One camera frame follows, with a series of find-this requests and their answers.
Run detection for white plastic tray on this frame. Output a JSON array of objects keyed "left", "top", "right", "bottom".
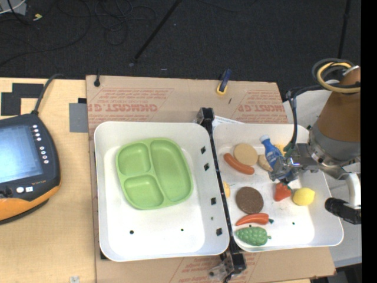
[
  {"left": 211, "top": 122, "right": 345, "bottom": 253},
  {"left": 94, "top": 121, "right": 230, "bottom": 262}
]

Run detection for brown cardboard board red print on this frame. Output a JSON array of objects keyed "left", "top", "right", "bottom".
[{"left": 85, "top": 74, "right": 337, "bottom": 283}]

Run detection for green divided plate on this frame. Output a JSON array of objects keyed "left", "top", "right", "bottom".
[{"left": 115, "top": 137, "right": 194, "bottom": 210}]

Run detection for blue bottle with white cap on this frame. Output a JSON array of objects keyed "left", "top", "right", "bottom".
[{"left": 259, "top": 134, "right": 286, "bottom": 170}]

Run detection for black cylinder on white bracket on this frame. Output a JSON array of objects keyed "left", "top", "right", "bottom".
[{"left": 325, "top": 172, "right": 362, "bottom": 225}]

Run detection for thin black rod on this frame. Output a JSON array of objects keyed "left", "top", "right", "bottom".
[{"left": 205, "top": 119, "right": 241, "bottom": 261}]

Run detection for green grapes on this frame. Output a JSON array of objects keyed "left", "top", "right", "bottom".
[{"left": 234, "top": 226, "right": 272, "bottom": 247}]

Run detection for orange sausage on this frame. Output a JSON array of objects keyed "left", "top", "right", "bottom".
[{"left": 223, "top": 153, "right": 256, "bottom": 176}]

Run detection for tan round biscuit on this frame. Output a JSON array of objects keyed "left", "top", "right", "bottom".
[{"left": 233, "top": 143, "right": 259, "bottom": 167}]

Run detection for brown round biscuit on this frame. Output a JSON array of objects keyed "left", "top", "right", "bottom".
[{"left": 235, "top": 186, "right": 264, "bottom": 215}]

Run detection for red strawberry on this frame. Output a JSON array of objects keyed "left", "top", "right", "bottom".
[{"left": 273, "top": 182, "right": 293, "bottom": 203}]

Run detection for yellow lemon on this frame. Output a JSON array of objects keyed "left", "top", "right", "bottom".
[{"left": 292, "top": 187, "right": 316, "bottom": 207}]

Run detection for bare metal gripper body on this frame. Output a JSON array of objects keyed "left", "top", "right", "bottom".
[{"left": 287, "top": 143, "right": 361, "bottom": 180}]

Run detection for beige bread piece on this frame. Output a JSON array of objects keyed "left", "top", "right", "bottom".
[{"left": 257, "top": 154, "right": 274, "bottom": 172}]

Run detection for black block with thin wires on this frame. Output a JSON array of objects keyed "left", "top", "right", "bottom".
[
  {"left": 208, "top": 251, "right": 248, "bottom": 280},
  {"left": 195, "top": 107, "right": 216, "bottom": 126}
]

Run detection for red chili pepper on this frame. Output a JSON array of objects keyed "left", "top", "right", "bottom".
[{"left": 234, "top": 213, "right": 275, "bottom": 227}]

